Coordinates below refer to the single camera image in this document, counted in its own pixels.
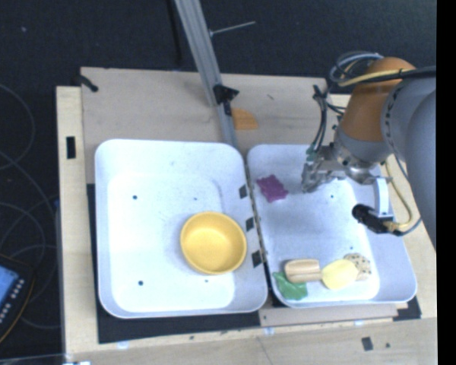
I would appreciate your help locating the yellow bowl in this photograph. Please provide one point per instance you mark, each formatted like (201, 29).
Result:
(213, 243)

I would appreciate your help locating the thin black and white rod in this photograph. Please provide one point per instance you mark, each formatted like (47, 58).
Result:
(255, 211)

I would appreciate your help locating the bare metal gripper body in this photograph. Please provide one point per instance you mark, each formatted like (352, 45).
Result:
(338, 162)

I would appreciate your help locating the yellow rounded toy food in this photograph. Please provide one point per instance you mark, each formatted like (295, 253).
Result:
(340, 274)

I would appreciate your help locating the green lettuce leaf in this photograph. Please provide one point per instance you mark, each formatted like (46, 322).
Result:
(293, 289)

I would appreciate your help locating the white plastic tray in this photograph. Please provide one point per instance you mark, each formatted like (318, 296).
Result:
(319, 226)
(148, 242)

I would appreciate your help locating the tan bread roll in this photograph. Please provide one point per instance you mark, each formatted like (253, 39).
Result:
(302, 270)

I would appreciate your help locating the brown chocolate chip biscuit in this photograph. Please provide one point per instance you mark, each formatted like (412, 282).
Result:
(361, 264)

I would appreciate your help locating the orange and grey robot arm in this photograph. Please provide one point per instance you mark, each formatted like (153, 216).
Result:
(406, 127)

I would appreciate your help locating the black cylinder on white bracket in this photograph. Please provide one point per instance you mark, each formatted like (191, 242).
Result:
(376, 215)

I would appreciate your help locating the purple grapes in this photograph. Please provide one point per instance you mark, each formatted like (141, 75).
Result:
(272, 188)

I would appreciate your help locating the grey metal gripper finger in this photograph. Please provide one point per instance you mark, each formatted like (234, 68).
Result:
(325, 179)
(308, 181)

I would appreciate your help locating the brown cardboard board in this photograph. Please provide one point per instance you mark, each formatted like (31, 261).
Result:
(156, 105)

